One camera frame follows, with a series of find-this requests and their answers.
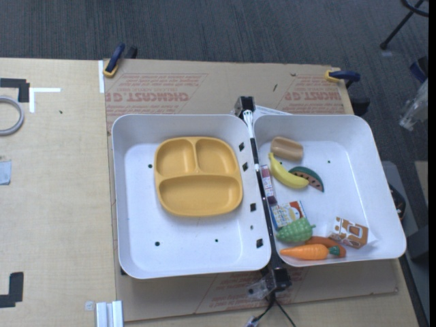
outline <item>white tape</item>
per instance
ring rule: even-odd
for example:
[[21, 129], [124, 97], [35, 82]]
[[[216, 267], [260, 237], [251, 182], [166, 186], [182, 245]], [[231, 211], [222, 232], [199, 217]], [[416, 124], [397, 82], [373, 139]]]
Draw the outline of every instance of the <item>white tape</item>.
[[103, 61], [98, 61], [98, 80], [100, 84], [100, 93], [104, 93], [104, 75], [103, 75]]
[[29, 112], [35, 112], [35, 93], [56, 93], [61, 91], [62, 89], [59, 87], [31, 87], [29, 89]]

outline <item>yellow divided plate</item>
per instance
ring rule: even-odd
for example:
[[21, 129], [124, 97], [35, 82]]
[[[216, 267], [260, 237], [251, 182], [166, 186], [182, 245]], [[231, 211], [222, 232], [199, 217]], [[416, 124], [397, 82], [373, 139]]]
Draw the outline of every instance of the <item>yellow divided plate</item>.
[[223, 140], [179, 137], [155, 152], [155, 183], [162, 206], [186, 217], [222, 215], [242, 200], [238, 161]]

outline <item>toy watermelon slice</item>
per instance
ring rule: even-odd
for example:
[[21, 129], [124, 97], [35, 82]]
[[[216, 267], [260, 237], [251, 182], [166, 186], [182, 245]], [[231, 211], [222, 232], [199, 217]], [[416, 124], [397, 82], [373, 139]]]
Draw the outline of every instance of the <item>toy watermelon slice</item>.
[[324, 184], [322, 183], [320, 176], [318, 176], [310, 168], [303, 167], [303, 166], [297, 166], [297, 167], [291, 168], [288, 172], [295, 174], [296, 176], [306, 178], [309, 181], [309, 185], [311, 187], [314, 187], [315, 189], [318, 189], [318, 190], [324, 192]]

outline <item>black cable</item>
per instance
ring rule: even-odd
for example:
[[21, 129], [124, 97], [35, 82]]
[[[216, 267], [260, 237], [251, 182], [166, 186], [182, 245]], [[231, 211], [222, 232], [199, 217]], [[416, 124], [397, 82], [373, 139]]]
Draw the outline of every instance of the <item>black cable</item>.
[[285, 309], [283, 307], [281, 307], [281, 305], [279, 304], [279, 302], [275, 301], [275, 303], [277, 304], [277, 306], [280, 308], [281, 312], [285, 314], [286, 318], [291, 322], [291, 324], [293, 325], [293, 327], [297, 327], [294, 323], [294, 321], [292, 321], [292, 318], [286, 313]]
[[266, 298], [267, 299], [267, 301], [269, 302], [269, 304], [268, 304], [268, 306], [267, 306], [267, 308], [265, 309], [265, 311], [263, 312], [263, 313], [261, 313], [259, 316], [257, 316], [257, 317], [255, 317], [254, 319], [253, 319], [253, 321], [252, 322], [257, 322], [257, 321], [259, 321], [266, 313], [268, 313], [268, 311], [273, 307], [273, 305], [274, 305], [274, 302], [275, 302], [275, 293], [273, 292], [273, 293], [271, 293], [270, 294], [270, 298], [268, 299], [268, 298]]
[[274, 292], [271, 293], [270, 297], [266, 298], [266, 299], [269, 302], [267, 308], [265, 309], [265, 311], [263, 313], [261, 313], [259, 316], [255, 317], [252, 322], [258, 322], [268, 311], [270, 311], [270, 309], [273, 307], [273, 305], [275, 303], [275, 304], [277, 304], [277, 306], [279, 307], [281, 312], [286, 316], [286, 318], [291, 322], [293, 327], [296, 327], [294, 321], [292, 321], [292, 318], [286, 313], [285, 309], [279, 304], [279, 302], [277, 302], [277, 299], [276, 299]]

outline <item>toy food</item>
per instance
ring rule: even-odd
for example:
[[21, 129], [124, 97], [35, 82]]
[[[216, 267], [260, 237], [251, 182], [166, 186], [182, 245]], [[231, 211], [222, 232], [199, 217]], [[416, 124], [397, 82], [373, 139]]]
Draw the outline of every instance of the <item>toy food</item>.
[[285, 248], [280, 250], [280, 254], [305, 260], [323, 260], [326, 259], [329, 254], [338, 255], [339, 248], [337, 246], [327, 248], [324, 245], [316, 243]]
[[347, 219], [336, 217], [333, 231], [328, 236], [332, 240], [359, 249], [368, 243], [369, 229]]
[[339, 243], [337, 243], [335, 240], [332, 240], [331, 238], [323, 237], [323, 236], [312, 236], [309, 240], [306, 241], [306, 245], [324, 245], [327, 248], [331, 248], [334, 246], [337, 246], [339, 248], [339, 255], [338, 257], [343, 258], [347, 255], [347, 250], [344, 248], [344, 246], [341, 246]]
[[288, 160], [300, 161], [302, 159], [302, 145], [294, 140], [284, 137], [275, 137], [271, 142], [271, 152], [276, 156]]
[[287, 224], [277, 232], [277, 239], [285, 243], [297, 243], [298, 241], [306, 241], [312, 237], [312, 228], [307, 218], [300, 218]]
[[292, 173], [289, 173], [281, 164], [278, 162], [273, 153], [269, 153], [268, 157], [270, 158], [271, 165], [270, 170], [271, 174], [276, 178], [280, 183], [287, 185], [288, 187], [301, 189], [306, 187], [309, 184], [309, 181], [305, 178], [301, 178], [299, 176], [295, 176]]
[[214, 137], [163, 141], [155, 151], [155, 188], [162, 207], [177, 216], [209, 217], [232, 212], [243, 182], [232, 147]]
[[276, 230], [291, 224], [297, 219], [306, 217], [305, 210], [300, 201], [291, 201], [285, 204], [270, 206], [271, 220]]
[[292, 173], [295, 176], [299, 176], [301, 178], [307, 179], [309, 181], [309, 185], [311, 187], [314, 187], [315, 189], [318, 189], [318, 190], [324, 192], [324, 184], [322, 183], [320, 176], [318, 176], [310, 168], [303, 167], [303, 166], [297, 166], [297, 167], [291, 168], [289, 170], [289, 173]]

